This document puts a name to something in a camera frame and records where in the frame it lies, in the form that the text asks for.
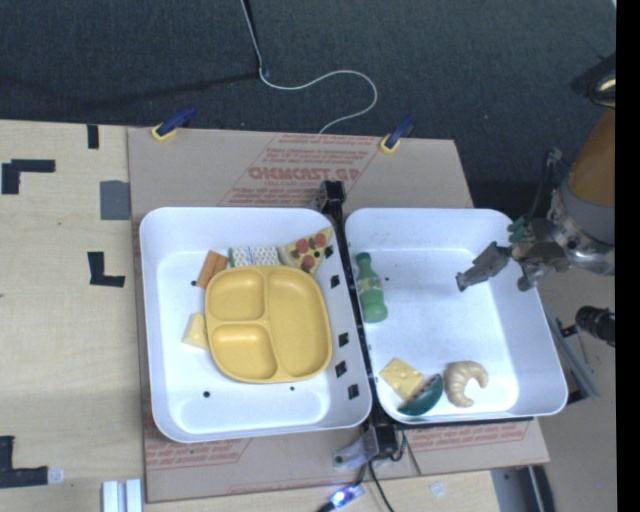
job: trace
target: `toy food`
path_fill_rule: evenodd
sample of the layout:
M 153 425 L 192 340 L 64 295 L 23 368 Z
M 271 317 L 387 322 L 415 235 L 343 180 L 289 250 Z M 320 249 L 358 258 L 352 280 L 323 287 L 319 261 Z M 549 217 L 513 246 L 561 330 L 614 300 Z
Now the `toy food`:
M 189 317 L 189 323 L 187 324 L 187 329 L 182 337 L 182 343 L 209 350 L 207 328 L 205 325 L 205 318 L 202 313 L 193 313 Z
M 442 390 L 442 376 L 436 374 L 429 379 L 429 382 L 418 392 L 418 396 L 406 405 L 400 407 L 398 412 L 408 416 L 420 416 L 438 403 L 438 400 L 442 397 Z
M 424 382 L 424 375 L 404 361 L 394 357 L 380 372 L 393 390 L 405 400 L 410 400 Z
M 247 265 L 280 265 L 275 247 L 233 247 L 229 249 L 232 267 Z
M 481 388 L 489 384 L 489 374 L 475 361 L 451 363 L 444 371 L 444 390 L 449 401 L 456 407 L 471 407 L 473 400 L 465 396 L 464 389 L 471 378 L 478 381 Z
M 206 290 L 209 281 L 211 281 L 211 278 L 221 270 L 227 268 L 228 263 L 229 258 L 227 258 L 226 256 L 218 254 L 214 251 L 209 251 L 207 253 L 207 257 L 204 260 L 204 263 L 202 264 L 202 268 L 200 269 L 200 274 L 198 275 L 196 286 L 198 288 L 204 288 Z
M 389 311 L 384 303 L 380 277 L 371 268 L 371 255 L 368 252 L 356 254 L 356 263 L 360 269 L 356 284 L 363 320 L 367 323 L 382 322 Z
M 278 247 L 280 261 L 285 265 L 299 268 L 308 274 L 314 275 L 324 257 L 327 242 L 332 232 L 333 228 L 328 227 L 312 235 L 295 240 L 284 247 Z

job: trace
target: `cardboard sheet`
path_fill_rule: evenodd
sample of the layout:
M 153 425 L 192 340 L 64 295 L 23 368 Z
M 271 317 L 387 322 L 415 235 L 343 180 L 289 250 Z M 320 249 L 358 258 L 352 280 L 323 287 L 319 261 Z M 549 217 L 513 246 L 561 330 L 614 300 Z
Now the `cardboard sheet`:
M 345 214 L 365 207 L 472 207 L 450 140 L 179 130 L 164 143 L 148 128 L 129 129 L 129 173 L 149 502 L 349 483 L 332 452 L 358 428 L 197 444 L 159 433 L 150 410 L 138 228 L 164 206 L 308 205 L 324 180 L 345 183 Z M 537 420 L 442 426 L 407 432 L 408 455 L 379 468 L 380 478 L 437 475 L 548 461 Z

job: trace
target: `wooden table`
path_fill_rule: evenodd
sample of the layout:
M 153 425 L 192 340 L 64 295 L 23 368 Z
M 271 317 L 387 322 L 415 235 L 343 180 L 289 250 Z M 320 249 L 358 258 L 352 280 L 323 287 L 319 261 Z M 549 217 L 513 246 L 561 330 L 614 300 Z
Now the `wooden table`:
M 13 466 L 64 470 L 64 481 L 0 489 L 0 509 L 100 510 L 101 483 L 144 478 L 133 254 L 129 220 L 101 220 L 99 187 L 127 182 L 126 128 L 0 122 L 0 161 L 55 159 L 0 196 L 0 435 Z M 89 285 L 89 251 L 122 288 Z M 442 485 L 436 496 L 431 485 Z M 371 483 L 349 510 L 385 510 Z M 397 511 L 499 510 L 489 471 L 388 480 Z M 145 510 L 316 510 L 335 489 L 309 488 L 145 505 Z

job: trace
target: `white bin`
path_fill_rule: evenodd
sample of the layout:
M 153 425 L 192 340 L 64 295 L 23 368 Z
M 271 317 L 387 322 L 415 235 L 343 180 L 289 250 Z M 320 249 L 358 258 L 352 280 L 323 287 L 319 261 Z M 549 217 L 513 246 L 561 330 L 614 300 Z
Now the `white bin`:
M 506 245 L 508 224 L 498 212 L 473 209 L 365 209 L 347 219 L 354 271 L 355 254 L 370 252 L 389 309 L 384 322 L 365 324 L 373 374 L 392 357 L 426 376 L 467 359 L 489 372 L 486 389 L 473 381 L 467 386 L 472 408 L 443 397 L 418 417 L 399 414 L 400 398 L 376 378 L 380 404 L 397 421 L 507 419 L 564 406 L 566 382 L 539 296 L 517 289 L 518 265 L 457 289 L 456 273 L 489 242 Z M 236 382 L 210 353 L 182 343 L 189 316 L 204 311 L 204 290 L 191 282 L 207 251 L 283 246 L 329 225 L 317 212 L 293 208 L 160 208 L 145 216 L 140 242 L 152 410 L 166 436 L 199 442 L 347 428 L 367 418 L 372 397 L 335 235 L 328 242 L 334 253 L 315 275 L 333 340 L 323 373 L 294 383 Z

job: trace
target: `toy pizza slice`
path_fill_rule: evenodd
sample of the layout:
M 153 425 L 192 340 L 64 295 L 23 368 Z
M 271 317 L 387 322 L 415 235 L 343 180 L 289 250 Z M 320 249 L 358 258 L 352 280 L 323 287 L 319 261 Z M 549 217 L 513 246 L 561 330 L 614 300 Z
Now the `toy pizza slice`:
M 284 247 L 278 247 L 278 257 L 284 265 L 296 267 L 314 275 L 327 249 L 332 227 L 305 236 Z

